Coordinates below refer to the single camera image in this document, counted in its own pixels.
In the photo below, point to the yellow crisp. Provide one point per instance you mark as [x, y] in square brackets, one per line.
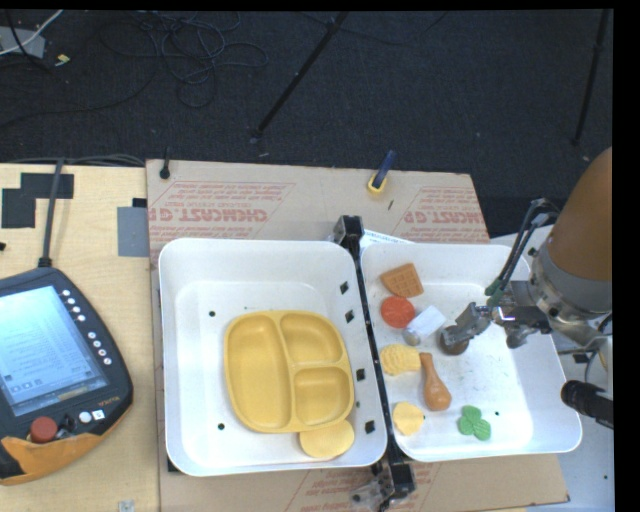
[407, 419]

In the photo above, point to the yellow divided plate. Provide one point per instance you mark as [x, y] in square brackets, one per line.
[260, 370]

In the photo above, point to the white bottle with silver cap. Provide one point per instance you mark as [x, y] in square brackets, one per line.
[429, 321]

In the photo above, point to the brown chicken drumstick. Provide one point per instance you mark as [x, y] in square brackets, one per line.
[435, 390]

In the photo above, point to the black cylinder on white bracket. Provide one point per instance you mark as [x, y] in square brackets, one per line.
[585, 400]

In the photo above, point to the brown round biscuit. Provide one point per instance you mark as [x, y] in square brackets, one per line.
[450, 346]

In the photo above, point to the yellow round biscuit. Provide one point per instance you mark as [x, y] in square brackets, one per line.
[327, 442]

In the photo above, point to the red round tomato slice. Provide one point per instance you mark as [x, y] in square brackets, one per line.
[396, 312]

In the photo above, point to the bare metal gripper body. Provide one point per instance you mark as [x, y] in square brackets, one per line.
[530, 312]

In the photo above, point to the orange waffle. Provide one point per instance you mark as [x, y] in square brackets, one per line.
[402, 281]

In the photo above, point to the thin black rod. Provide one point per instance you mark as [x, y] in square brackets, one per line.
[372, 345]

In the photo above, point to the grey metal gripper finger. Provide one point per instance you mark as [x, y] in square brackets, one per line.
[472, 320]
[517, 337]

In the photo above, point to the green leaf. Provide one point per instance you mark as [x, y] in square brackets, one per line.
[474, 424]

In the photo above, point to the white plastic tray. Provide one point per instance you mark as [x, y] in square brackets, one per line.
[500, 390]
[200, 350]

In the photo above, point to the brown cardboard board red print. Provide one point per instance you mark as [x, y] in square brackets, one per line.
[300, 205]

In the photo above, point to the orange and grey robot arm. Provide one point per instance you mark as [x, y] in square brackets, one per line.
[580, 225]

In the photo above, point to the yellow corn cob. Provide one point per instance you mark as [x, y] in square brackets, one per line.
[397, 359]

